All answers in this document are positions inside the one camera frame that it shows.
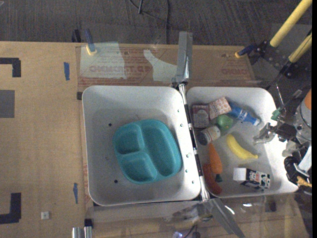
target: carrot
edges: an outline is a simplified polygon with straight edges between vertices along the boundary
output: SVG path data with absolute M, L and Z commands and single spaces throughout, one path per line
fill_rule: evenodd
M 210 165 L 211 165 L 211 171 L 216 174 L 219 175 L 222 173 L 222 163 L 221 163 L 221 159 L 217 153 L 217 150 L 215 149 L 215 147 L 213 146 L 213 144 L 209 144 L 208 145 L 208 149 L 209 149 L 209 158 L 210 158 Z
M 211 165 L 209 163 L 203 165 L 203 172 L 204 172 L 207 189 L 211 193 L 219 195 L 222 192 L 222 188 L 215 181 L 213 177 L 213 173 L 211 172 Z

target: gray square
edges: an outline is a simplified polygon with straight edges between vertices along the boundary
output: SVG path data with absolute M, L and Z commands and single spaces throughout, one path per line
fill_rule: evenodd
M 13 90 L 0 90 L 0 118 L 14 118 Z

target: white container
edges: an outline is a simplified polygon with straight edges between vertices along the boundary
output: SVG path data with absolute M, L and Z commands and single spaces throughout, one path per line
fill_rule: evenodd
M 91 86 L 83 93 L 88 186 L 102 206 L 192 200 L 201 186 L 183 99 L 171 87 Z M 130 122 L 158 119 L 171 130 L 182 168 L 173 177 L 135 184 L 124 177 L 115 157 L 115 131 Z
M 235 156 L 226 144 L 226 137 L 222 136 L 213 142 L 223 166 L 221 174 L 222 188 L 220 198 L 259 196 L 269 194 L 291 193 L 298 187 L 291 183 L 286 177 L 284 168 L 284 157 L 282 152 L 286 147 L 286 142 L 282 143 L 277 136 L 270 143 L 254 145 L 253 138 L 259 134 L 261 128 L 267 122 L 272 126 L 276 122 L 271 120 L 271 115 L 276 106 L 270 93 L 262 88 L 244 87 L 193 87 L 187 92 L 187 102 L 189 107 L 197 103 L 210 103 L 221 97 L 226 97 L 229 101 L 236 102 L 241 106 L 250 107 L 252 111 L 261 119 L 257 126 L 249 122 L 238 121 L 227 133 L 235 136 L 240 145 L 259 156 L 258 159 L 241 160 Z M 208 147 L 198 145 L 198 153 L 201 163 L 209 161 Z M 252 189 L 238 184 L 233 180 L 234 168 L 249 168 L 270 174 L 270 188 L 265 191 Z

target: yellow banana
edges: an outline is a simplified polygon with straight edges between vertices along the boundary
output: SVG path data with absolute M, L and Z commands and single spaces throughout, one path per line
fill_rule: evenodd
M 228 134 L 226 138 L 230 150 L 241 159 L 257 159 L 258 155 L 252 154 L 242 148 L 232 134 Z

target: gray floor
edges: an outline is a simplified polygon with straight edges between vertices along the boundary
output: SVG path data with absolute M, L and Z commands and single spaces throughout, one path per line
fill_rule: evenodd
M 130 0 L 0 0 L 0 41 L 71 42 L 74 29 L 89 28 L 95 42 L 177 44 L 191 31 L 196 45 L 242 45 L 270 39 L 301 0 L 144 0 L 143 14 Z M 139 0 L 132 0 L 138 5 Z M 280 49 L 289 55 L 312 26 L 312 8 Z M 280 82 L 282 96 L 311 86 L 312 51 L 299 61 L 300 73 Z M 277 71 L 254 65 L 258 79 Z M 307 200 L 300 206 L 309 213 Z M 306 219 L 311 229 L 310 218 Z

